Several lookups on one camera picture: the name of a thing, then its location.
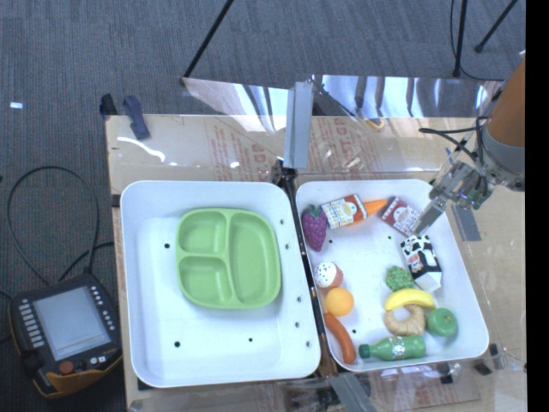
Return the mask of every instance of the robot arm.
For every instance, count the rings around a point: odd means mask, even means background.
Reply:
[[[425,207],[413,232],[421,235],[444,213],[448,201],[464,209],[478,209],[497,185],[524,192],[524,141],[526,57],[518,64],[499,92],[492,112],[483,124],[477,119],[476,143],[469,152],[473,162],[453,161],[433,181],[431,202]]]

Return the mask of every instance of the tripod stand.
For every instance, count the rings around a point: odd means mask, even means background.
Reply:
[[[189,67],[187,68],[187,70],[185,71],[185,73],[183,74],[183,77],[184,78],[187,78],[190,76],[190,73],[193,71],[193,69],[195,68],[196,64],[198,63],[198,60],[200,59],[200,57],[202,56],[202,54],[204,53],[204,51],[206,50],[206,47],[208,47],[208,44],[209,44],[209,41],[212,39],[212,37],[214,36],[215,34],[215,31],[217,30],[217,28],[219,27],[219,25],[221,24],[221,22],[223,21],[223,18],[225,17],[226,13],[228,12],[228,10],[231,8],[231,5],[232,5],[232,2],[234,0],[227,0],[225,2],[225,5],[223,6],[223,8],[221,9],[221,12],[220,14],[217,16],[217,18],[215,19],[214,21],[214,25],[210,28],[209,32],[208,32],[208,35],[206,35],[206,38],[204,39],[204,41],[202,42],[200,48],[198,49],[198,51],[196,52],[196,55],[195,57],[193,58],[193,60],[191,61],[191,63],[189,64]]]
[[[515,6],[516,2],[517,2],[517,0],[511,0],[510,1],[510,3],[507,5],[507,8],[505,8],[504,12],[502,12],[502,14],[498,17],[498,19],[493,24],[490,31],[488,31],[488,33],[486,34],[484,39],[482,39],[482,41],[480,41],[480,43],[477,46],[475,46],[474,49],[478,53],[482,52],[482,49],[484,48],[486,42],[490,39],[490,37],[493,35],[493,33],[496,32],[496,29],[501,24],[501,22],[504,20],[505,16],[507,16],[507,14],[509,14],[509,11],[511,11],[513,6]],[[462,47],[463,47],[463,31],[465,29],[465,17],[466,17],[466,14],[467,14],[467,4],[468,4],[468,0],[462,0],[462,12],[460,14],[460,27],[459,27],[459,32],[457,34],[457,50],[456,50],[456,53],[455,53],[455,66],[454,66],[454,71],[452,72],[452,75],[455,76],[455,77],[458,77],[462,72],[461,71],[461,60],[462,60]]]

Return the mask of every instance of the sausage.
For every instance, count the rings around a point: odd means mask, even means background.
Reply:
[[[328,312],[324,313],[324,323],[340,344],[343,361],[345,363],[353,363],[357,358],[357,354],[354,350],[353,341],[345,327],[333,314]]]

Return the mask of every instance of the black cable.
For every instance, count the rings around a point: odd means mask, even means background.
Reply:
[[[473,163],[477,163],[477,161],[480,163],[481,166],[483,166],[483,153],[482,153],[482,129],[480,127],[480,121],[483,119],[488,119],[487,116],[478,116],[475,119],[474,127],[469,128],[462,128],[459,130],[446,130],[446,131],[440,131],[440,130],[434,130],[431,128],[420,128],[419,132],[421,133],[428,133],[428,134],[436,134],[438,136],[444,137],[445,139],[448,139],[452,143],[454,143],[460,150],[462,150],[466,155],[468,155]],[[471,153],[467,148],[465,148],[465,145],[467,144],[467,141],[458,142],[456,139],[448,136],[448,134],[451,133],[460,133],[460,132],[466,132],[466,131],[475,131],[477,136],[477,147],[478,152],[477,155]],[[482,196],[485,197],[488,193],[488,181],[486,180],[486,175],[479,173],[479,177],[477,178],[477,184],[475,185],[475,190],[478,191],[480,189],[481,182],[484,182],[484,190],[482,192]]]
[[[105,247],[106,245],[114,245],[114,241],[106,241],[105,243],[100,243],[100,244],[97,244],[94,249],[100,249],[101,247]],[[72,269],[76,263],[78,263],[82,258],[84,258],[87,254],[89,253],[89,251],[85,251],[83,252],[77,259],[75,259],[69,267],[67,267],[65,269],[65,271],[63,272],[63,274],[61,276],[59,276],[59,278],[57,279],[58,282],[62,281],[63,278],[67,275],[67,273],[69,273],[70,269]]]
[[[418,130],[420,133],[426,133],[426,134],[436,134],[437,136],[441,136],[444,139],[449,140],[450,142],[454,143],[461,151],[463,151],[466,155],[468,155],[473,162],[476,162],[477,156],[471,153],[467,148],[465,148],[465,145],[461,142],[458,142],[453,137],[450,137],[447,135],[446,131],[440,131],[440,130],[433,130],[432,128],[420,128]]]
[[[106,241],[104,243],[99,243],[94,248],[95,249],[100,249],[101,247],[106,247],[108,245],[114,245],[114,242],[113,241]],[[61,276],[59,276],[59,279],[57,279],[57,281],[58,282],[62,281],[64,276],[67,273],[69,273],[69,270],[72,269],[82,258],[84,258],[88,254],[88,252],[89,251],[83,252],[77,259],[75,259],[70,264],[70,266],[67,267],[67,269],[63,272],[63,274]],[[8,293],[4,292],[1,288],[0,288],[0,294],[2,294],[3,296],[6,296],[9,300],[13,299],[13,296],[11,294],[8,294]],[[3,344],[3,343],[6,343],[9,339],[11,339],[11,333],[9,333],[8,335],[0,338],[0,345]]]
[[[36,167],[34,169],[31,169],[30,171],[28,171],[27,173],[23,174],[16,182],[15,184],[13,185],[13,187],[11,188],[11,191],[9,192],[9,195],[8,195],[8,200],[6,202],[6,219],[8,220],[8,232],[9,232],[9,235],[11,236],[11,239],[14,241],[14,244],[15,244],[15,247],[17,248],[17,251],[21,254],[21,257],[23,258],[23,260],[25,261],[25,263],[31,268],[31,270],[42,280],[44,281],[45,283],[47,283],[48,285],[52,285],[53,282],[50,282],[48,281],[48,279],[46,279],[39,271],[38,269],[36,269],[36,267],[33,265],[33,263],[30,261],[30,259],[28,259],[27,255],[25,255],[25,253],[23,252],[23,250],[21,249],[21,246],[19,245],[19,242],[17,241],[17,238],[15,237],[15,233],[14,233],[14,230],[11,226],[11,219],[9,217],[9,206],[11,204],[11,199],[13,198],[14,196],[14,193],[15,193],[15,190],[17,189],[17,186],[19,186],[19,184],[24,180],[26,179],[28,176],[30,176],[31,174],[33,173],[36,173],[37,171],[41,171],[41,170],[44,170],[44,169],[59,169],[61,171],[65,171],[67,173],[70,173],[70,174],[73,174],[74,176],[76,176],[79,180],[82,181],[82,183],[87,187],[87,189],[89,190],[91,196],[92,196],[92,199],[94,200],[94,207],[95,207],[95,227],[94,227],[94,236],[93,236],[93,239],[92,239],[92,243],[91,243],[91,246],[89,248],[89,250],[87,251],[87,254],[88,254],[88,257],[87,257],[87,267],[84,271],[87,271],[89,273],[92,273],[92,266],[93,266],[93,261],[94,261],[94,247],[95,247],[95,243],[97,242],[97,234],[98,234],[98,231],[99,231],[99,220],[100,220],[100,212],[99,212],[99,204],[97,202],[97,197],[95,196],[94,194],[94,190],[92,189],[92,186],[78,173],[75,173],[74,171],[66,168],[66,167],[61,167],[61,166],[57,166],[57,165],[45,165],[45,166],[42,166],[42,167]],[[70,268],[72,268],[74,264],[71,264],[62,274],[62,276],[64,276],[68,270],[70,270]]]

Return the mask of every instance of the orange fruit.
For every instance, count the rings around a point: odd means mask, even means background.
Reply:
[[[354,297],[349,290],[335,287],[328,291],[324,301],[326,310],[334,316],[348,315],[354,306]]]

